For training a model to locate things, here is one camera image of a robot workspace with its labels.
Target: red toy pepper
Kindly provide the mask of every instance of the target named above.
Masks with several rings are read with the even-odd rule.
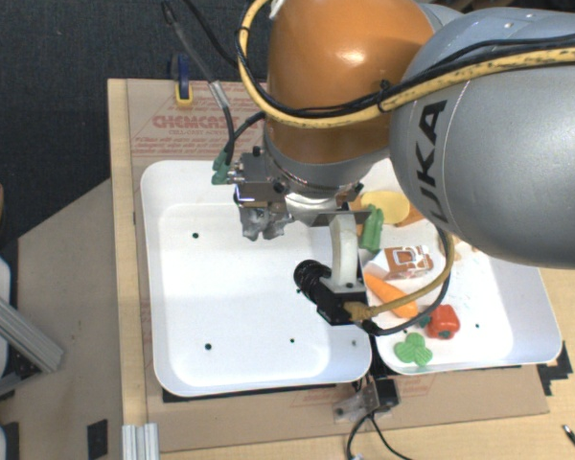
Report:
[[[430,314],[425,330],[430,337],[451,339],[460,330],[460,320],[451,305],[439,305]]]

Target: cardboard sheet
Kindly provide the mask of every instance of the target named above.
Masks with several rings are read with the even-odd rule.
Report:
[[[235,123],[257,112],[239,83],[226,83]],[[354,393],[350,384],[230,398],[164,402],[153,371],[150,296],[140,179],[164,159],[213,160],[226,141],[225,122],[204,82],[194,82],[194,103],[179,108],[169,80],[128,80],[129,128],[141,288],[149,421],[158,423],[162,451],[205,449],[345,434],[332,406]],[[260,125],[239,140],[235,157],[258,144]],[[200,179],[200,182],[211,182]],[[426,376],[395,376],[401,404],[379,419],[382,428],[431,426],[548,412],[535,366]]]

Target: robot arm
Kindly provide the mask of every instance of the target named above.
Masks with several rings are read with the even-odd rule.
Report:
[[[389,156],[439,228],[500,259],[575,268],[575,14],[411,0],[275,13],[270,101],[240,63],[266,113],[262,148],[231,172],[246,237],[328,222]]]

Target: yellow cable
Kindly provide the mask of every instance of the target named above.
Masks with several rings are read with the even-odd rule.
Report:
[[[242,20],[241,27],[244,29],[241,29],[239,32],[239,43],[245,56],[247,56],[247,41],[249,38],[249,32],[245,29],[250,28],[254,17],[268,1],[269,0],[255,0],[247,10]],[[384,112],[381,112],[376,105],[371,105],[358,112],[353,112],[333,118],[298,118],[286,114],[285,112],[267,103],[265,98],[258,93],[252,80],[247,76],[247,73],[240,61],[239,71],[241,73],[241,80],[245,90],[253,102],[266,113],[267,117],[273,118],[280,123],[284,123],[293,127],[325,129],[330,127],[343,127],[346,125],[371,120],[380,116],[381,114],[384,114],[385,112],[396,109],[401,105],[416,101],[423,96],[450,87],[457,83],[462,83],[465,81],[477,79],[479,77],[485,77],[487,75],[509,70],[570,62],[575,62],[575,46],[568,46],[566,48],[556,50],[531,51],[511,57],[499,57],[448,72],[440,77],[437,77],[436,79],[428,80],[419,85],[404,90],[402,93],[386,99],[381,103],[380,106]]]
[[[455,253],[454,245],[453,245],[453,236],[444,232],[446,239],[448,241],[448,253],[446,254],[445,259],[445,267],[439,273],[439,275],[434,278],[430,283],[426,286],[421,287],[420,289],[414,291],[413,293],[409,293],[397,300],[392,302],[384,303],[383,305],[377,305],[376,307],[368,307],[360,302],[347,302],[343,305],[343,308],[348,311],[352,315],[352,321],[357,322],[360,320],[368,320],[371,319],[380,313],[384,313],[385,311],[391,311],[397,307],[401,307],[402,305],[406,305],[407,303],[411,303],[418,298],[423,297],[424,295],[429,294],[435,288],[439,287],[443,284],[443,282],[448,278],[449,273],[451,272],[451,267],[453,265],[453,256]]]

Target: pen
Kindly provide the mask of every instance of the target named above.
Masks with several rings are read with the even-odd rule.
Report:
[[[568,439],[571,440],[571,443],[573,445],[575,445],[575,433],[573,432],[573,430],[567,425],[563,425],[563,429],[564,432],[566,433],[566,436],[568,436]]]

